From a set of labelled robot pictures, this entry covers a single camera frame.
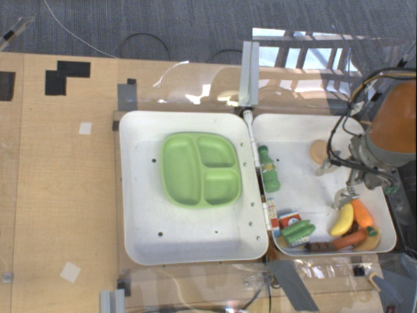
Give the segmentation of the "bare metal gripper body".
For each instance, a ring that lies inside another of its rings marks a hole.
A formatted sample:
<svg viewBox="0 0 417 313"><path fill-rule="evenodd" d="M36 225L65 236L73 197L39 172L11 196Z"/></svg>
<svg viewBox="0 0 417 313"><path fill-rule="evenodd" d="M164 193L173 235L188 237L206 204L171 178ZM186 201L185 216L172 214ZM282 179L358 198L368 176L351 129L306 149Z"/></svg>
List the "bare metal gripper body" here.
<svg viewBox="0 0 417 313"><path fill-rule="evenodd" d="M384 192L396 192L399 189L397 170L389 158L393 152L377 147L367 134L352 137L349 151L349 160L356 165L347 179L351 192L360 183L370 190L381 187Z"/></svg>

